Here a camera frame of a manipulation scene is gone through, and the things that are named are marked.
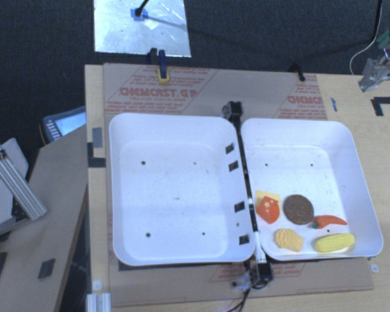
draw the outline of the yellow corn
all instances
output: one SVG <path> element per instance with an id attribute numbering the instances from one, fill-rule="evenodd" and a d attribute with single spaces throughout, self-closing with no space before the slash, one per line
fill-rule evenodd
<path id="1" fill-rule="evenodd" d="M 341 248 L 353 245 L 354 235 L 351 233 L 338 233 L 318 239 L 315 243 L 315 249 L 318 252 L 332 252 Z"/>

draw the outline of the white tray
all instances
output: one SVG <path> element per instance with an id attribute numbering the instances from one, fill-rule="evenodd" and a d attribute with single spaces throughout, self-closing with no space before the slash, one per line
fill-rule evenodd
<path id="1" fill-rule="evenodd" d="M 121 262 L 239 262 L 253 254 L 237 134 L 228 121 L 119 114 L 109 139 L 113 244 Z M 230 171 L 233 163 L 238 168 Z"/>
<path id="2" fill-rule="evenodd" d="M 371 257 L 383 248 L 383 237 L 350 131 L 341 123 L 311 120 L 249 119 L 242 125 L 252 192 L 281 196 L 301 194 L 313 204 L 315 216 L 335 215 L 347 226 L 313 229 L 296 225 L 281 210 L 279 220 L 266 223 L 257 216 L 261 245 L 281 261 L 338 257 Z M 293 229 L 304 238 L 300 252 L 278 248 L 274 234 Z M 352 233 L 352 248 L 318 253 L 315 240 L 334 233 Z"/>

